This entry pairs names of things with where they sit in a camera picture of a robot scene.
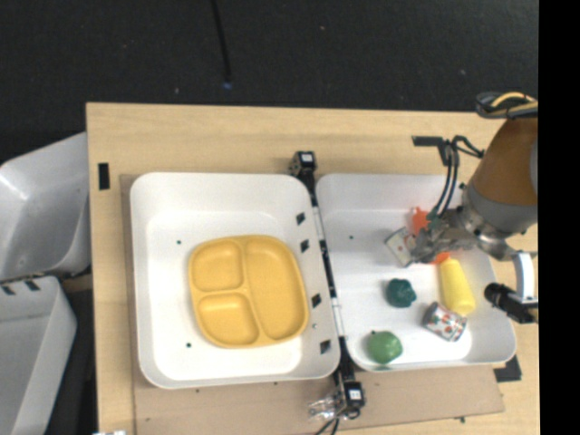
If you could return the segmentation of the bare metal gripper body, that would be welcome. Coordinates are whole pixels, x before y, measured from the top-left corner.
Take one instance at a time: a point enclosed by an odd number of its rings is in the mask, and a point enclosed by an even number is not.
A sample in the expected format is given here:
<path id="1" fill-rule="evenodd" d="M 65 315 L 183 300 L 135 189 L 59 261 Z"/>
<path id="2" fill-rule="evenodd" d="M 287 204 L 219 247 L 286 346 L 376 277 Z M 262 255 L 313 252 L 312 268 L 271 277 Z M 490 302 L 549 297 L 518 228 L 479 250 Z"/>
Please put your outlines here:
<path id="1" fill-rule="evenodd" d="M 497 260 L 511 258 L 507 242 L 511 234 L 487 222 L 477 211 L 447 209 L 437 213 L 437 222 L 436 254 L 477 248 Z"/>

